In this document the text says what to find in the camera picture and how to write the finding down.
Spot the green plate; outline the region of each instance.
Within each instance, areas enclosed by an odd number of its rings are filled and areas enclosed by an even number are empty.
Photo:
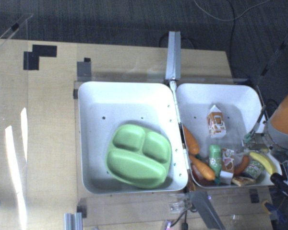
[[[106,167],[117,180],[139,188],[159,187],[166,179],[172,156],[169,140],[138,125],[126,124],[114,132]]]

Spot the carrot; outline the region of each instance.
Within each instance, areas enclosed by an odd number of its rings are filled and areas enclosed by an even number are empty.
[[[208,180],[213,181],[216,178],[215,172],[204,162],[198,160],[196,157],[189,155],[191,162],[195,165],[197,170],[202,174],[202,176]]]
[[[182,126],[182,128],[183,128],[183,133],[184,133],[185,138],[186,138],[186,145],[187,145],[187,148],[189,150],[189,153],[193,154],[193,155],[198,154],[200,151],[200,148],[197,144],[196,139],[193,137],[193,135],[190,133],[190,131],[185,126]]]
[[[244,155],[241,163],[236,167],[234,167],[234,175],[241,174],[245,170],[245,168],[249,165],[249,161],[250,161],[249,156]]]

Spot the yellow banana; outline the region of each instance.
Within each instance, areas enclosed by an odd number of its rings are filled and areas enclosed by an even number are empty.
[[[267,156],[252,151],[250,152],[250,157],[261,163],[270,175],[276,172],[274,163]]]

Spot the chocolate milk carton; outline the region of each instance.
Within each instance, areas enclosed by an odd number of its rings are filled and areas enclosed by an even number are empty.
[[[222,112],[213,105],[207,116],[209,133],[211,138],[221,138],[226,135],[225,122]]]
[[[234,175],[234,150],[222,149],[222,169],[220,172],[220,181],[222,183],[231,184]]]

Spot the green can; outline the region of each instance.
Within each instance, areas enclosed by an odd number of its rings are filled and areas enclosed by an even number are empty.
[[[256,180],[262,171],[264,171],[264,166],[258,161],[253,160],[242,172],[242,175]]]

